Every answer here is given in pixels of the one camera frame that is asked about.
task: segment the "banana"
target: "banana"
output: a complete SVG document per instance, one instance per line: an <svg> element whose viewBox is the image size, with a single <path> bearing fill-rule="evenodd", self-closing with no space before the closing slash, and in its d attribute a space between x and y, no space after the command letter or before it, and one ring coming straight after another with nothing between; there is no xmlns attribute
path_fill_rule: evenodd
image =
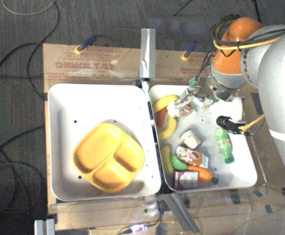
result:
<svg viewBox="0 0 285 235"><path fill-rule="evenodd" d="M176 123L177 121L175 118L168 116L166 127L158 133L158 139L161 141L168 139L176 129Z"/></svg>
<svg viewBox="0 0 285 235"><path fill-rule="evenodd" d="M174 94L161 97L157 102L154 103L152 107L153 113L162 110L164 107L168 106L171 102L177 101L178 99L179 97Z"/></svg>
<svg viewBox="0 0 285 235"><path fill-rule="evenodd" d="M160 153L161 153L162 165L163 165L163 169L165 173L169 175L170 177L173 177L174 168L172 166L171 157L170 157L170 154L171 154L170 146L166 144L165 146L161 147Z"/></svg>

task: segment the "bottle cap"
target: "bottle cap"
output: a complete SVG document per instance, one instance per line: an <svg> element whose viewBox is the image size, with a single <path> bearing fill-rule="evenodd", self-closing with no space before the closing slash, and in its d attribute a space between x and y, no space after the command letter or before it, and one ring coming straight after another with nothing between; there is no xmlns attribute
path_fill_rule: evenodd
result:
<svg viewBox="0 0 285 235"><path fill-rule="evenodd" d="M212 181L215 185L217 185L217 183L219 182L219 179L218 179L218 178L212 178L211 181Z"/></svg>
<svg viewBox="0 0 285 235"><path fill-rule="evenodd" d="M225 159L225 163L227 163L227 164L230 164L230 163L232 163L232 162L234 162L234 158L226 158Z"/></svg>

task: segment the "small carton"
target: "small carton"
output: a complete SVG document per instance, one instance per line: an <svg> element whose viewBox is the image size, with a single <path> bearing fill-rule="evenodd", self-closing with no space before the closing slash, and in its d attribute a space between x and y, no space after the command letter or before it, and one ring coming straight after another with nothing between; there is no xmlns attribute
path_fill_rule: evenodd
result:
<svg viewBox="0 0 285 235"><path fill-rule="evenodd" d="M176 155L180 160L188 163L189 165L203 167L206 169L208 168L209 158L199 151L178 146L176 148Z"/></svg>
<svg viewBox="0 0 285 235"><path fill-rule="evenodd" d="M179 108L175 106L175 102L172 102L167 106L167 113L170 117L187 117L193 113L194 110L191 103L185 104Z"/></svg>

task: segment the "plastic bottle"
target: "plastic bottle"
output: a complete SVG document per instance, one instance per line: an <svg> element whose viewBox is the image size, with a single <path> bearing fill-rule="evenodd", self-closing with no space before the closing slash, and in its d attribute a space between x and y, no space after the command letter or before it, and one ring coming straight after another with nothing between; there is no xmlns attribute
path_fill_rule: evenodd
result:
<svg viewBox="0 0 285 235"><path fill-rule="evenodd" d="M223 128L219 128L215 131L214 134L217 139L219 150L225 157L225 163L232 163L234 161L234 157L232 155L232 145L227 135L227 131Z"/></svg>

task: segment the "blue clamp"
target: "blue clamp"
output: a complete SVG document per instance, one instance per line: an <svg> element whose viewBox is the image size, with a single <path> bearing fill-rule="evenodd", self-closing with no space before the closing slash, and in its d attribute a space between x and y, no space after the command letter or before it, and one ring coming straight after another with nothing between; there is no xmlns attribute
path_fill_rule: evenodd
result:
<svg viewBox="0 0 285 235"><path fill-rule="evenodd" d="M182 55L182 59L184 61L189 60L190 54L196 48L196 45L197 45L197 41L193 41L192 44L188 47L188 49L184 51L184 53Z"/></svg>

